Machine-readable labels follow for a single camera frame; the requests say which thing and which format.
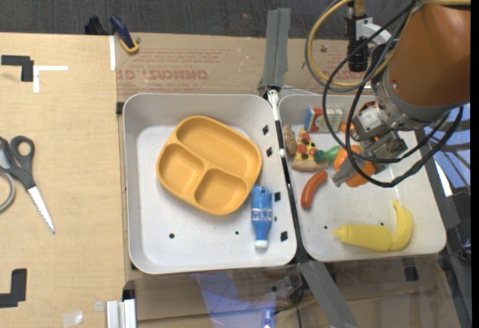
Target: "white bottle cap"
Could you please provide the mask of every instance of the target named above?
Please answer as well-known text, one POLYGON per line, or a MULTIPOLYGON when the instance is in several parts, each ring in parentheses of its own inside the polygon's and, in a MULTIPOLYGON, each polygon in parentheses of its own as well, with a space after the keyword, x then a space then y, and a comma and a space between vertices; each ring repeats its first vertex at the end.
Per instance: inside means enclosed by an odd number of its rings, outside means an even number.
POLYGON ((256 248, 266 249, 266 248, 268 248, 268 240, 256 240, 254 242, 254 246, 256 248))

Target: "yellow banana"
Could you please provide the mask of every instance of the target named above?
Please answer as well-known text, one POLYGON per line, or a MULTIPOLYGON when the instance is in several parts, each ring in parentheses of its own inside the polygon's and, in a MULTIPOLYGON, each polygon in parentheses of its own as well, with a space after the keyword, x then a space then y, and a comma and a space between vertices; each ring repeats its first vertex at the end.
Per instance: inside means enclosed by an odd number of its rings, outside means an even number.
POLYGON ((398 200, 393 201, 396 208, 397 227, 391 241, 390 251, 397 251, 406 246, 412 235, 412 216, 408 210, 402 208, 398 200))

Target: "scissors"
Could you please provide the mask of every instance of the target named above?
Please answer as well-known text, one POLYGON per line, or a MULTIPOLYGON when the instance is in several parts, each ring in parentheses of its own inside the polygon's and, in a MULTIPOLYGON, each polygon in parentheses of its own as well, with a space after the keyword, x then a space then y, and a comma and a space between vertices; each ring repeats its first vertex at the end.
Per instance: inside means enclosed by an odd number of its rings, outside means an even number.
POLYGON ((10 144, 8 144, 7 140, 0 136, 0 171, 3 171, 7 175, 13 176, 22 182, 35 207, 37 208, 38 213, 42 217, 42 220, 45 222, 50 232, 54 234, 55 227, 53 226, 52 218, 46 209, 42 195, 40 194, 37 184, 31 175, 31 161, 33 160, 34 152, 35 144, 31 139, 26 138, 25 136, 14 137, 10 141, 10 144), (19 150, 19 146, 22 143, 26 143, 30 147, 30 151, 27 154, 22 154, 19 150))

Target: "toy pizza slice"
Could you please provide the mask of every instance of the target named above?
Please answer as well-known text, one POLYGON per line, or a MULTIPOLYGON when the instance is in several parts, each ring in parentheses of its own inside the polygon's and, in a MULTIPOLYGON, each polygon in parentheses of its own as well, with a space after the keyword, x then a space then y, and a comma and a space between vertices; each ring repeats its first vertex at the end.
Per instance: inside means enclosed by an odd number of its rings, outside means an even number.
POLYGON ((294 154, 293 164, 291 167, 297 171, 319 171, 328 167, 329 162, 316 162, 314 160, 314 152, 317 151, 316 145, 311 141, 309 133, 304 127, 298 132, 296 142, 296 153, 294 154))

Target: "mustard bottle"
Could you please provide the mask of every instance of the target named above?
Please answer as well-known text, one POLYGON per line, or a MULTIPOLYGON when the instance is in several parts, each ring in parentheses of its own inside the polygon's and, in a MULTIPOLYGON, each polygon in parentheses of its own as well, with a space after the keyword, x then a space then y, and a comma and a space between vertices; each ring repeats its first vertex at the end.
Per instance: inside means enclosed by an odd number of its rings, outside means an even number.
POLYGON ((391 231, 383 225, 345 224, 333 234, 343 243, 376 251, 388 251, 391 246, 391 231))

